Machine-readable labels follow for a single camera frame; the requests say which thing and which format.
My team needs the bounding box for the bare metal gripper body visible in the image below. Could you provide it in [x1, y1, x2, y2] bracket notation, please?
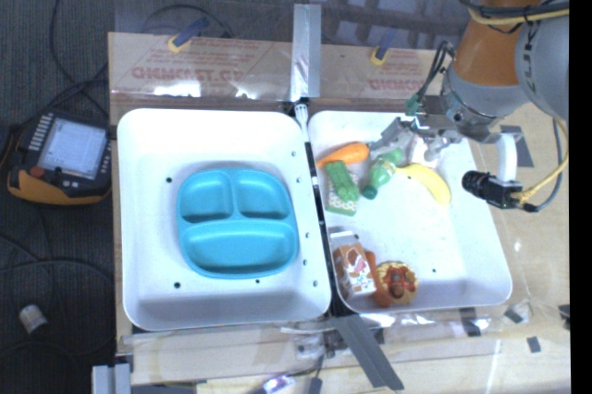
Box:
[414, 98, 504, 144]

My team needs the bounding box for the yellow banana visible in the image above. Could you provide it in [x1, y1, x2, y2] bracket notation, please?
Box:
[396, 163, 452, 206]

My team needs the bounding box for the green bottle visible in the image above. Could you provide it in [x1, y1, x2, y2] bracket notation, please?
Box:
[361, 147, 404, 201]

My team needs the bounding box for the orange carrot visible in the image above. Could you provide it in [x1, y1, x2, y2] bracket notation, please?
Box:
[315, 142, 371, 169]

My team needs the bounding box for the green bumpy toy vegetable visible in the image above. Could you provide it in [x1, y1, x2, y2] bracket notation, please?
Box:
[324, 160, 361, 203]

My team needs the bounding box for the green and white packet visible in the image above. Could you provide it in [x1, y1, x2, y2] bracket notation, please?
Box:
[325, 181, 359, 217]

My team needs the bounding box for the white plastic tray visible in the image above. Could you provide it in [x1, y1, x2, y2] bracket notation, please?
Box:
[307, 109, 513, 314]
[116, 107, 333, 332]

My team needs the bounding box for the orange and white carton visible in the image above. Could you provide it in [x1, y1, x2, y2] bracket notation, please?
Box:
[330, 230, 378, 297]

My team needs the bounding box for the round yellow and red pizza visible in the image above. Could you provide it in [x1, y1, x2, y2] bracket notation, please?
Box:
[373, 261, 419, 306]

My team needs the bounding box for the orange sausage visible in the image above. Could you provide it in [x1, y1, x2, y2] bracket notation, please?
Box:
[364, 249, 392, 308]

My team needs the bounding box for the blue divided plate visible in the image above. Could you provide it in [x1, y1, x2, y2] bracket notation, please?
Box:
[175, 167, 301, 280]

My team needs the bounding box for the brown cardboard board, red print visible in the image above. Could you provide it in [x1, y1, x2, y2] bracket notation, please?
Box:
[106, 31, 571, 387]

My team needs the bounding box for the small grey can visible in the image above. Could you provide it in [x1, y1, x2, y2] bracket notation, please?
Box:
[18, 303, 49, 335]

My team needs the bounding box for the black cylinder on white bracket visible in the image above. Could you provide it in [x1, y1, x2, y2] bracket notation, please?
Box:
[461, 130, 526, 211]

